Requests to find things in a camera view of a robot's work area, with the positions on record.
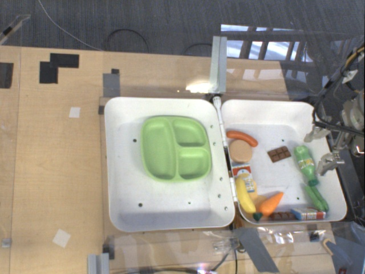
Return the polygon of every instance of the green plate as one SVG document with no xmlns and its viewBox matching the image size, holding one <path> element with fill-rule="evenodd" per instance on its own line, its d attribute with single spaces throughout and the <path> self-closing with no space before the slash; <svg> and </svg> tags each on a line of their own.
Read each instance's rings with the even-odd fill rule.
<svg viewBox="0 0 365 274">
<path fill-rule="evenodd" d="M 206 131 L 191 118 L 156 116 L 146 120 L 141 131 L 141 152 L 147 174 L 157 180 L 196 180 L 212 168 Z"/>
</svg>

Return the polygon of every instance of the soda bottle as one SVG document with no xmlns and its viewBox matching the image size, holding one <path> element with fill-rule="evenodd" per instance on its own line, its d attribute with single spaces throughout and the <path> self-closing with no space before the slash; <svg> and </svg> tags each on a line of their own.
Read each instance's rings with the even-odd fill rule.
<svg viewBox="0 0 365 274">
<path fill-rule="evenodd" d="M 308 147 L 305 145 L 298 146 L 294 149 L 294 154 L 297 158 L 299 168 L 304 176 L 308 178 L 308 185 L 310 187 L 317 185 L 319 181 L 315 176 L 315 166 L 313 159 L 309 155 Z"/>
</svg>

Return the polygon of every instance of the wooden table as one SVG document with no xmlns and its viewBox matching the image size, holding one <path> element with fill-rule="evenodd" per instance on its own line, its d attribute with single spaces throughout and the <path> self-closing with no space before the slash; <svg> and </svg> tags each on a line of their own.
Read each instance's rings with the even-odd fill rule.
<svg viewBox="0 0 365 274">
<path fill-rule="evenodd" d="M 49 61 L 50 53 L 79 54 L 79 68 L 60 68 L 58 84 L 40 84 L 39 62 Z M 120 70 L 122 96 L 201 98 L 186 87 L 209 80 L 210 58 L 0 47 L 0 62 L 14 63 L 12 88 L 0 89 L 0 125 L 5 123 L 0 129 L 0 239 L 12 238 L 10 248 L 0 248 L 0 272 L 86 273 L 87 256 L 102 252 L 103 219 L 108 218 L 98 114 L 103 73 Z M 255 78 L 258 69 L 264 71 Z M 227 89 L 233 92 L 227 98 L 288 100 L 277 62 L 229 60 L 228 72 Z M 79 118 L 69 118 L 71 107 L 80 108 Z M 329 224 L 319 228 L 331 237 Z M 59 229 L 71 235 L 64 248 L 52 242 Z M 301 231 L 303 240 L 294 244 L 264 242 L 276 265 L 283 272 L 311 273 L 313 265 L 317 273 L 331 272 L 331 257 L 305 238 L 305 227 Z M 137 265 L 188 265 L 191 259 L 215 263 L 221 258 L 212 250 L 217 238 L 207 231 L 115 234 L 123 258 L 111 262 L 113 269 L 123 269 L 131 259 Z M 220 273 L 234 271 L 232 258 Z M 239 273 L 256 271 L 246 253 L 238 258 Z"/>
</svg>

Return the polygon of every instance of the white paper square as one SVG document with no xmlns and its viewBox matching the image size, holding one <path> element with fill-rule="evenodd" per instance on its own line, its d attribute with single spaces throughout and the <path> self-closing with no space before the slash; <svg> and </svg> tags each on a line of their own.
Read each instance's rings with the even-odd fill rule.
<svg viewBox="0 0 365 274">
<path fill-rule="evenodd" d="M 69 118 L 79 118 L 80 117 L 80 107 L 71 107 L 70 114 L 68 115 Z"/>
<path fill-rule="evenodd" d="M 62 229 L 59 229 L 53 238 L 53 242 L 62 248 L 65 248 L 71 235 Z"/>
</svg>

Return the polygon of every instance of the orange carrot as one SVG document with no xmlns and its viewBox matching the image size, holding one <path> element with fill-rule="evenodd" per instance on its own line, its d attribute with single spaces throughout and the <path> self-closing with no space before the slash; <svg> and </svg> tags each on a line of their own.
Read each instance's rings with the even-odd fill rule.
<svg viewBox="0 0 365 274">
<path fill-rule="evenodd" d="M 239 131 L 228 131 L 227 132 L 227 137 L 228 138 L 234 138 L 234 139 L 239 139 L 239 140 L 246 141 L 252 147 L 256 147 L 258 145 L 258 142 L 257 142 L 257 140 L 255 138 L 253 138 L 252 136 L 250 136 L 250 135 L 248 135 L 246 133 L 243 133 L 243 132 L 239 132 Z"/>
<path fill-rule="evenodd" d="M 261 212 L 264 216 L 270 216 L 278 207 L 281 198 L 283 197 L 284 193 L 279 192 L 276 195 L 266 199 L 264 202 L 261 203 L 258 211 Z"/>
</svg>

